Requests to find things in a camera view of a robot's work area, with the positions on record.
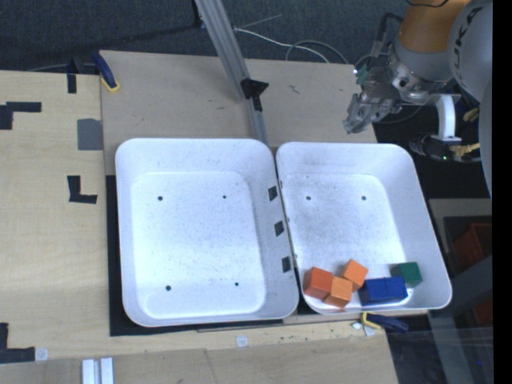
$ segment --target table surface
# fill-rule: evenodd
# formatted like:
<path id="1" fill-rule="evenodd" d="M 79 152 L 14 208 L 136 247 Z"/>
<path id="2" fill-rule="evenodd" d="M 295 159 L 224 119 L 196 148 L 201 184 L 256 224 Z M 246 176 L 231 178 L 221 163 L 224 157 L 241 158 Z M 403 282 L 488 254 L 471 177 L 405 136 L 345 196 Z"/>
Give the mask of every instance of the table surface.
<path id="1" fill-rule="evenodd" d="M 116 57 L 112 52 L 106 53 L 114 66 L 116 58 L 126 55 L 129 54 Z M 164 58 L 162 54 L 138 55 L 143 55 L 148 64 L 156 64 Z M 202 67 L 204 74 L 217 74 L 215 81 L 219 87 L 227 84 L 227 79 L 224 81 L 219 71 L 217 58 L 168 54 L 165 58 L 181 67 L 187 63 L 192 68 Z M 271 146 L 276 147 L 289 140 L 347 140 L 341 124 L 333 127 L 329 123 L 319 129 L 310 124 L 319 120 L 322 113 L 329 115 L 331 122 L 335 119 L 341 122 L 344 118 L 342 111 L 348 106 L 352 90 L 356 90 L 349 80 L 351 66 L 324 64 L 321 68 L 316 63 L 247 62 L 254 78 L 271 80 L 271 86 L 272 82 L 276 85 L 274 90 L 269 89 L 263 103 L 264 110 L 275 110 L 275 113 L 266 114 Z M 182 82 L 183 76 L 188 74 L 183 69 L 176 75 L 177 81 Z M 300 352 L 303 351 L 301 346 L 312 346 L 312 342 L 325 347 L 322 347 L 324 350 L 316 349 L 317 354 L 327 351 L 330 346 L 351 348 L 363 361 L 370 362 L 372 358 L 372 365 L 377 363 L 383 371 L 390 371 L 380 382 L 396 382 L 383 330 L 376 330 L 375 336 L 367 337 L 351 326 L 353 315 L 349 318 L 292 315 L 279 326 L 110 337 L 105 176 L 112 169 L 110 157 L 115 145 L 123 140 L 122 135 L 118 135 L 122 130 L 112 126 L 116 112 L 116 106 L 112 104 L 122 100 L 123 96 L 109 94 L 113 96 L 112 101 L 107 99 L 108 93 L 97 76 L 79 74 L 76 79 L 77 92 L 69 94 L 65 74 L 0 71 L 0 104 L 42 103 L 41 113 L 16 112 L 13 129 L 0 131 L 0 322 L 10 325 L 9 348 L 45 348 L 50 360 L 121 357 L 123 354 L 170 350 L 232 350 L 237 346 L 236 337 L 243 334 L 249 348 L 271 346 L 281 351 L 284 346 L 273 345 L 286 344 L 297 346 Z M 122 90 L 130 86 L 128 81 L 121 84 Z M 325 93 L 318 92 L 321 87 L 326 89 Z M 281 106 L 284 98 L 299 98 L 299 93 L 308 90 L 316 90 L 316 96 L 307 96 L 306 108 L 300 102 Z M 232 96 L 228 90 L 220 91 L 210 88 L 209 94 L 213 97 L 208 99 L 212 99 L 212 106 L 216 111 L 228 114 L 239 112 L 237 118 L 241 124 L 236 128 L 240 130 L 236 136 L 250 137 L 250 127 L 245 124 L 248 122 L 244 115 L 245 107 L 239 107 L 233 101 L 225 102 L 228 106 L 219 109 L 219 104 Z M 288 117 L 292 111 L 295 119 L 290 121 Z M 132 120 L 132 127 L 137 117 L 135 115 Z M 193 116 L 193 121 L 206 121 L 210 126 L 216 123 L 197 120 L 196 117 Z M 78 149 L 77 120 L 86 118 L 102 120 L 105 153 Z M 122 126 L 124 121 L 121 119 L 118 123 Z M 186 118 L 182 121 L 185 126 L 190 124 Z M 196 131 L 192 134 L 204 134 L 197 125 L 193 127 Z M 218 134 L 228 136 L 229 131 L 212 136 Z M 373 131 L 349 140 L 376 142 Z M 68 175 L 80 175 L 81 192 L 96 194 L 97 203 L 69 202 Z M 373 374 L 368 369 L 359 371 L 362 378 Z"/>

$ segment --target toy block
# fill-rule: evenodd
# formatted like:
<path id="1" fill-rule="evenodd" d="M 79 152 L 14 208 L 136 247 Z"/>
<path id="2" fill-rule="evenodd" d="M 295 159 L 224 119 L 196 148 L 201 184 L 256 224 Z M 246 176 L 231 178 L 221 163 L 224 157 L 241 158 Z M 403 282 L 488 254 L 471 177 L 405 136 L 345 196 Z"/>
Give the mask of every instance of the toy block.
<path id="1" fill-rule="evenodd" d="M 343 308 L 352 299 L 352 282 L 333 276 L 330 293 L 322 300 L 325 304 Z"/>
<path id="2" fill-rule="evenodd" d="M 353 283 L 352 291 L 354 292 L 361 288 L 362 284 L 365 282 L 367 274 L 367 268 L 351 259 L 343 268 L 340 276 L 350 280 Z"/>
<path id="3" fill-rule="evenodd" d="M 423 281 L 416 262 L 399 263 L 390 269 L 391 276 L 402 276 L 407 287 L 415 287 Z"/>
<path id="4" fill-rule="evenodd" d="M 400 302 L 408 295 L 402 276 L 367 279 L 358 294 L 362 306 Z"/>
<path id="5" fill-rule="evenodd" d="M 333 274 L 327 270 L 312 267 L 304 274 L 303 291 L 308 296 L 323 299 L 330 293 Z"/>

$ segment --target white cable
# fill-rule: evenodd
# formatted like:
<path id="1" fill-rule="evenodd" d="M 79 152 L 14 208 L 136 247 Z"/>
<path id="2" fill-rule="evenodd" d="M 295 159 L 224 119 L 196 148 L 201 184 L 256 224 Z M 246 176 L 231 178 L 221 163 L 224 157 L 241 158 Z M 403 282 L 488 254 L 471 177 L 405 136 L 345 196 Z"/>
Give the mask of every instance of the white cable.
<path id="1" fill-rule="evenodd" d="M 267 40 L 268 42 L 272 42 L 273 44 L 277 44 L 278 46 L 281 46 L 281 47 L 292 47 L 292 46 L 294 46 L 293 44 L 285 44 L 284 42 L 276 42 L 275 40 L 272 40 L 271 38 L 265 37 L 263 35 L 260 35 L 258 33 L 253 32 L 253 31 L 248 31 L 248 30 L 239 29 L 239 28 L 235 27 L 234 28 L 234 32 L 237 32 L 237 31 L 241 31 L 242 33 L 246 33 L 246 34 L 251 34 L 251 35 L 253 35 L 255 37 L 262 38 L 263 40 Z M 319 56 L 323 61 L 329 62 L 329 60 L 326 57 L 321 55 L 319 52 L 317 52 L 315 50 L 312 50 L 311 48 L 302 47 L 302 46 L 294 46 L 294 48 L 300 49 L 300 50 L 309 51 L 309 52 Z"/>

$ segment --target blue block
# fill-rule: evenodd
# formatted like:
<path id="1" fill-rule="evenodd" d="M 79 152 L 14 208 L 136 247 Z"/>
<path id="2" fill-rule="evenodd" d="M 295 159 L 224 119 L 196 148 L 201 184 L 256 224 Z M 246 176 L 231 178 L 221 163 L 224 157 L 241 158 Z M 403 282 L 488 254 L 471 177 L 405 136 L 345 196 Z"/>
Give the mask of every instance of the blue block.
<path id="1" fill-rule="evenodd" d="M 358 290 L 363 306 L 400 302 L 407 297 L 406 283 L 402 276 L 392 278 L 372 278 L 365 280 Z"/>

